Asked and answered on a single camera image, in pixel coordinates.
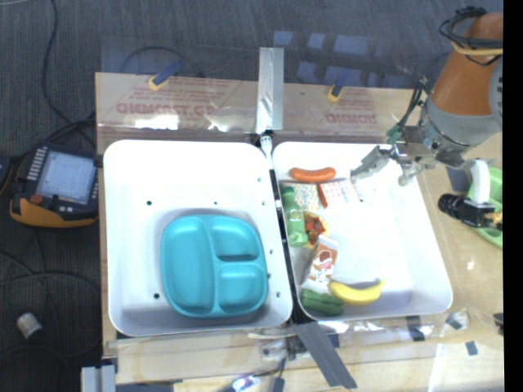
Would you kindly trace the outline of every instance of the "blue and yellow clip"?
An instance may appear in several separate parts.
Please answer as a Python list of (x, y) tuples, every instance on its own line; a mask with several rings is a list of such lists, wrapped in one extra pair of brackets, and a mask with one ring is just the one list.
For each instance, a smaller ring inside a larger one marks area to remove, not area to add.
[(333, 84), (330, 87), (329, 94), (327, 95), (330, 101), (337, 102), (340, 100), (340, 98), (342, 97), (343, 86), (345, 86), (345, 82), (348, 77), (349, 69), (344, 69), (338, 77), (336, 84)]
[(169, 77), (176, 74), (181, 68), (183, 67), (183, 62), (180, 60), (174, 61), (172, 64), (165, 67), (162, 71), (160, 71), (158, 74), (151, 77), (148, 81), (149, 88), (153, 91), (158, 91), (160, 88), (165, 86), (168, 81)]

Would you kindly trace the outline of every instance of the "device screen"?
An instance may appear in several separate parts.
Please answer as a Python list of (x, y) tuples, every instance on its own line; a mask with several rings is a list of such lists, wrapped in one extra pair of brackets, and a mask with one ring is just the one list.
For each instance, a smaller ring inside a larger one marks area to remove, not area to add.
[(96, 168), (90, 158), (49, 151), (37, 193), (86, 205)]

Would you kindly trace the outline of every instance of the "handheld device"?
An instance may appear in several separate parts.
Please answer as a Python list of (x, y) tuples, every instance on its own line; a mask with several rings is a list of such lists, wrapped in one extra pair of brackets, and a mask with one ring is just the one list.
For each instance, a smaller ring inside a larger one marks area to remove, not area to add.
[(94, 153), (37, 145), (21, 163), (12, 190), (10, 214), (23, 224), (72, 228), (90, 225), (98, 217)]

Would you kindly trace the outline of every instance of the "green bowl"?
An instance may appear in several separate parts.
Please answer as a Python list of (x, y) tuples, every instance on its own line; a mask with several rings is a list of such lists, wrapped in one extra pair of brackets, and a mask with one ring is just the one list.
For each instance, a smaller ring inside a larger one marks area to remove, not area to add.
[[(490, 196), (489, 202), (494, 205), (496, 212), (503, 210), (503, 170), (489, 167), (490, 171)], [(472, 186), (468, 191), (468, 197), (474, 194)], [(495, 228), (472, 228), (483, 238), (488, 239), (492, 244), (503, 248), (503, 231)]]

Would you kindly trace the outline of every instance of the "white tray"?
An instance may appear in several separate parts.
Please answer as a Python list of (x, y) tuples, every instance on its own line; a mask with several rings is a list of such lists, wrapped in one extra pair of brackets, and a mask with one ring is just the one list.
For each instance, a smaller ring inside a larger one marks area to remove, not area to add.
[[(121, 140), (105, 151), (104, 178), (109, 315), (121, 333), (277, 327), (289, 318), (293, 301), (261, 150), (243, 143)], [(163, 229), (200, 212), (244, 219), (260, 234), (270, 278), (255, 313), (187, 318), (168, 304), (159, 264)]]
[[(273, 153), (276, 178), (291, 179), (288, 172), (293, 167), (334, 167), (337, 178), (350, 178), (351, 169), (374, 146), (284, 142)], [(385, 282), (382, 295), (372, 305), (346, 306), (345, 314), (334, 319), (438, 314), (452, 303), (452, 288), (418, 182), (401, 187), (400, 175), (400, 166), (390, 161), (379, 173), (355, 184), (363, 202), (312, 211), (324, 218), (329, 237), (339, 242), (333, 279), (364, 283), (380, 278)], [(290, 250), (299, 286), (311, 251)]]

